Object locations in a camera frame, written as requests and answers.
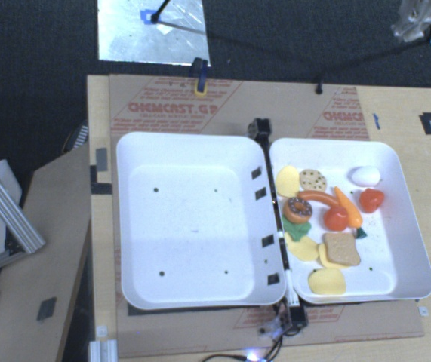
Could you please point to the chocolate chip biscuit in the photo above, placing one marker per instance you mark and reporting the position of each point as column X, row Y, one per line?
column 313, row 179

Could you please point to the brown frosted doughnut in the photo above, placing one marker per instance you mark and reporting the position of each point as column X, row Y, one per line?
column 298, row 209

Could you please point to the red pepper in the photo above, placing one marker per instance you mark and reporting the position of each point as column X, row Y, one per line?
column 371, row 200

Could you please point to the red tomato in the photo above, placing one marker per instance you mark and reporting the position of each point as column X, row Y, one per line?
column 335, row 219

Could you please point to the orange carrot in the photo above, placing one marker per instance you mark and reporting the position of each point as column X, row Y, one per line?
column 349, row 207

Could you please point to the green lettuce leaf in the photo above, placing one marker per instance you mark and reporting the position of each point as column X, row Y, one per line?
column 297, row 231

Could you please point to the white plastic tray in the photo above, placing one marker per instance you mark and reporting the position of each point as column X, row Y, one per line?
column 392, row 240
column 192, row 224

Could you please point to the thin black and white rod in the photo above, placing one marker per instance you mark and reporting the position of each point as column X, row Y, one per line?
column 275, row 202

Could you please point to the orange-red sausage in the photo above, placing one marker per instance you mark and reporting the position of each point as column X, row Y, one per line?
column 317, row 197

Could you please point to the white egg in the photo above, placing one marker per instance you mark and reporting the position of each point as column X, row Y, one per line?
column 366, row 175

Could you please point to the brown bread slice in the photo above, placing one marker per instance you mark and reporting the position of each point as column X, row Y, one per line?
column 341, row 249

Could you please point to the brown cardboard board, red print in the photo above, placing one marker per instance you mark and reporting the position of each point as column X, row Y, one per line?
column 222, row 100

